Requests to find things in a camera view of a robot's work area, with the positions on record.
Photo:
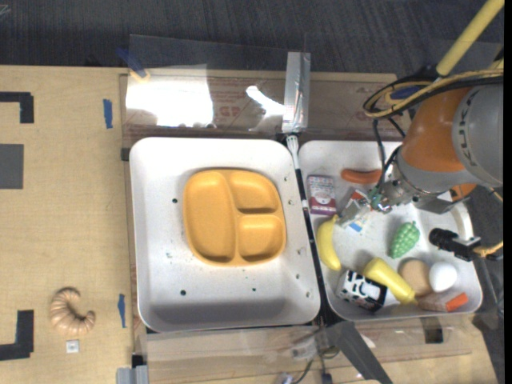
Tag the tan round bread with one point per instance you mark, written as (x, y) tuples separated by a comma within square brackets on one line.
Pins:
[(415, 276)]

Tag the green grapes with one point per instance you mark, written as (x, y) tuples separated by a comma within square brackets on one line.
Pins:
[(404, 240)]

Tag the yellow banana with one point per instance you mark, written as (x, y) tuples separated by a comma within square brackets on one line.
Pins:
[(326, 242)]

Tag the tan and orange pizza slice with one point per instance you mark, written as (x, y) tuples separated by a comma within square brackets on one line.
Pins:
[(440, 303)]

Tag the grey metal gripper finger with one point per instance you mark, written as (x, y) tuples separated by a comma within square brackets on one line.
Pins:
[(362, 207), (347, 218)]

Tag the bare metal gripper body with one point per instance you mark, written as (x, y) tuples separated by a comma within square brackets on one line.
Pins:
[(397, 194)]

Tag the orange divided plate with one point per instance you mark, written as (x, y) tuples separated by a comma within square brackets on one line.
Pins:
[(212, 218)]

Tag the yellow squeeze bottle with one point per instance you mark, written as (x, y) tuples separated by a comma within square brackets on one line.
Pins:
[(388, 278)]

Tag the white plastic tray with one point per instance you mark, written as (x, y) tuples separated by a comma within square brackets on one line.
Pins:
[(360, 250), (160, 214)]

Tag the orange sausage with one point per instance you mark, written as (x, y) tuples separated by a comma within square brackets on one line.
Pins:
[(360, 176)]

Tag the tan croissant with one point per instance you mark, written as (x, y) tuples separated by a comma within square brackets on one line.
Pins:
[(66, 314)]

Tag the white egg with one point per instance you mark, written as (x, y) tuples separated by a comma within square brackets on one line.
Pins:
[(443, 276)]

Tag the red white blue carton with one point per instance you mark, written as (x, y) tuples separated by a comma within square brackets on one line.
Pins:
[(358, 227)]

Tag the black and white can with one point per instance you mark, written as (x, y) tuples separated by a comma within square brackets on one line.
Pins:
[(360, 290)]

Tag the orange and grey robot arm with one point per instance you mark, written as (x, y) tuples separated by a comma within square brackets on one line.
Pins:
[(436, 142)]

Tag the small white square tile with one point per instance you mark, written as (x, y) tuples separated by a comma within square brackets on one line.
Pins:
[(72, 346)]

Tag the purple carton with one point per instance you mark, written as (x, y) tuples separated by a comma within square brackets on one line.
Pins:
[(321, 194)]

